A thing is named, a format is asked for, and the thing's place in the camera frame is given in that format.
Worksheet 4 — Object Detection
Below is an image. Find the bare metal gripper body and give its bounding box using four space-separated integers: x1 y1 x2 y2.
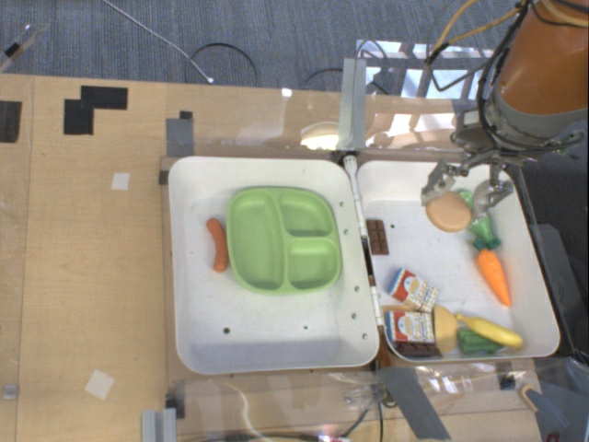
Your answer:
452 108 531 166

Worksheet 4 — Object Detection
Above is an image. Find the tan round biscuit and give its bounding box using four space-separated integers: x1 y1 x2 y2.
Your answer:
424 191 473 234

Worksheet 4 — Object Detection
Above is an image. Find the light green toy vegetable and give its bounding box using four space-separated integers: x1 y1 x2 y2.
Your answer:
455 188 494 244

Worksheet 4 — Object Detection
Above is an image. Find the white plastic tray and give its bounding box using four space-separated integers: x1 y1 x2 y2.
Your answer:
167 156 381 377
356 158 562 364

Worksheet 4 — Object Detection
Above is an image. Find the orange carrot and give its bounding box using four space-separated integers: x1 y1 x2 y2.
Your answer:
472 236 513 308

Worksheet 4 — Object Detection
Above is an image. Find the brown chocolate bar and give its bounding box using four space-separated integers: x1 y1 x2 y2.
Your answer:
365 218 391 256
393 341 444 360

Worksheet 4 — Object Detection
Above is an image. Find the red and white carton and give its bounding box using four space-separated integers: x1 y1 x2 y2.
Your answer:
384 309 437 345
387 267 441 314

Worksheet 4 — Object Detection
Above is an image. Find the yellow banana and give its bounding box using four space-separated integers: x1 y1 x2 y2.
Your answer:
455 312 525 351

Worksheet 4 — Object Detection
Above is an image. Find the tan toy bread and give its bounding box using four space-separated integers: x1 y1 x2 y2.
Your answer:
432 305 460 355

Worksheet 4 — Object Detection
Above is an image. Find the green divided plate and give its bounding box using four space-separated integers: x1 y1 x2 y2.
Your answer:
225 186 343 295

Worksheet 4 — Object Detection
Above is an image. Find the orange toy sausage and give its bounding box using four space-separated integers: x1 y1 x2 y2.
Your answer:
205 217 230 274

